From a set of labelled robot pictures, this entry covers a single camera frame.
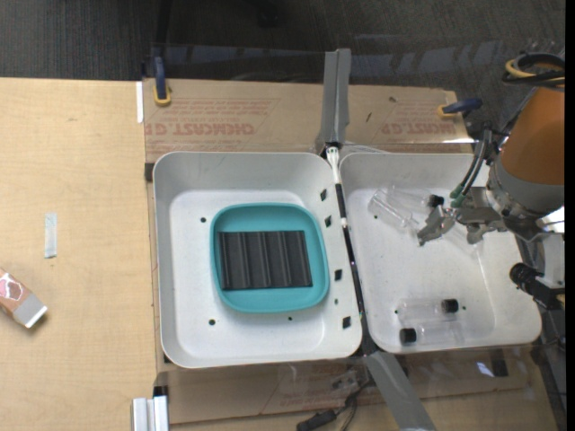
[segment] chair wheel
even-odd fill
[[[276,27],[279,22],[278,10],[271,9],[258,12],[258,25],[260,27]]]

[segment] teal tray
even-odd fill
[[[219,233],[303,231],[312,285],[265,289],[222,289]],[[214,281],[222,301],[238,312],[270,313],[304,310],[320,303],[330,279],[322,232],[312,215],[298,205],[251,203],[219,211],[210,227]]]

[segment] wooden table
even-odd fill
[[[127,431],[131,401],[150,397],[156,375],[136,85],[5,78],[0,93],[0,265],[49,308],[31,330],[0,317],[0,429]],[[57,213],[52,259],[48,212]],[[528,391],[424,404],[441,430],[556,429],[541,375],[526,369]],[[293,430],[309,416],[174,428]],[[381,404],[360,408],[350,429],[374,427],[396,429]]]

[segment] white plastic tray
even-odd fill
[[[469,245],[456,224],[443,238],[419,246],[417,240],[375,219],[367,203],[381,187],[430,189],[446,198],[471,161],[466,154],[349,154],[341,178],[351,240],[362,283],[367,323],[375,343],[392,353],[529,343],[539,336],[541,316],[531,296],[509,278],[521,261],[511,233],[491,232]],[[486,181],[487,170],[475,185]],[[424,217],[419,217],[421,226]],[[463,339],[402,345],[402,325],[394,310],[405,298],[455,297]]]
[[[176,152],[155,164],[154,188],[160,332],[164,353],[176,365],[341,358],[358,349],[358,306],[326,161],[313,154]],[[261,202],[297,204],[321,226],[330,288],[316,306],[250,314],[219,298],[210,262],[211,219],[225,207]],[[336,270],[341,270],[337,281]]]

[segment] blue clamp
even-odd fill
[[[165,82],[165,70],[164,61],[161,57],[154,57],[154,102],[160,107],[164,107],[172,102],[172,97],[170,96],[170,88]]]
[[[472,111],[479,109],[483,101],[479,98],[463,99],[449,105],[442,105],[438,108],[438,114],[441,118],[451,118],[456,113],[462,113],[464,118]]]

